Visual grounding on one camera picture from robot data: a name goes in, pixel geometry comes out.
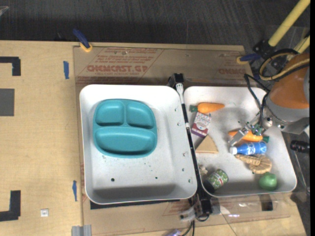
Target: wooden triangle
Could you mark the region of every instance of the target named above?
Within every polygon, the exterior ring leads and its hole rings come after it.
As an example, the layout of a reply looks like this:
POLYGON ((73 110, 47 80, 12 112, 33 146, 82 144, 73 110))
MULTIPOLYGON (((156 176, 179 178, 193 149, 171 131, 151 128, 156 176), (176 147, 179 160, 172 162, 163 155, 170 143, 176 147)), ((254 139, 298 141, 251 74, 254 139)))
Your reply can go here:
POLYGON ((207 135, 196 149, 197 153, 218 153, 218 148, 212 138, 207 135))

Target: dark floor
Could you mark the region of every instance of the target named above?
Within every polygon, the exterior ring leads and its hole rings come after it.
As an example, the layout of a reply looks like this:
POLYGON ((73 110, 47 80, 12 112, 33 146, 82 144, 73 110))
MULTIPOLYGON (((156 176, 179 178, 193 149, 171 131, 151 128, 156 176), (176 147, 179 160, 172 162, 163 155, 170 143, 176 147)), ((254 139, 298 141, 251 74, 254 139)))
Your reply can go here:
MULTIPOLYGON (((0 40, 76 41, 73 28, 91 42, 243 45, 247 53, 272 36, 299 0, 0 0, 0 40)), ((310 29, 310 7, 278 44, 293 48, 310 29)), ((309 155, 298 155, 310 186, 309 155)), ((310 235, 310 196, 296 194, 310 235)))

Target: green ball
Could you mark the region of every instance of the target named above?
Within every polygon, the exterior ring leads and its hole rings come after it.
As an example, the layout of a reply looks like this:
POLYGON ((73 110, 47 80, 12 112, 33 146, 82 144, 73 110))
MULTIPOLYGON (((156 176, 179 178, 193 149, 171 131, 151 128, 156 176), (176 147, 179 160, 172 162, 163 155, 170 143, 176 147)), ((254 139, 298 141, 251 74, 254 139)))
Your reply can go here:
POLYGON ((277 188, 277 176, 270 172, 264 173, 259 179, 259 186, 267 191, 273 191, 277 188))

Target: gray square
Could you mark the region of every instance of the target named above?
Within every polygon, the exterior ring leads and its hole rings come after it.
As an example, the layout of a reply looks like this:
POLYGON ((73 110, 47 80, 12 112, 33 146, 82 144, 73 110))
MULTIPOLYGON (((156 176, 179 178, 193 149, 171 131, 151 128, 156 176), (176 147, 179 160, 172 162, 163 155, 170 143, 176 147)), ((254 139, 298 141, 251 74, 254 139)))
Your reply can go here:
POLYGON ((14 89, 0 88, 0 116, 14 116, 14 89))

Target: small box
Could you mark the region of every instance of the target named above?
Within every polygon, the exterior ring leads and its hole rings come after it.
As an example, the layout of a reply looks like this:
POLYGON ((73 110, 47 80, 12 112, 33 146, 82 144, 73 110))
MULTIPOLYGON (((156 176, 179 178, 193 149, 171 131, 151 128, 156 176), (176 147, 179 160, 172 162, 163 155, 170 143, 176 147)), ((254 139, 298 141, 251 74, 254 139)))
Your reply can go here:
POLYGON ((206 137, 210 126, 211 116, 197 112, 191 132, 200 137, 206 137))

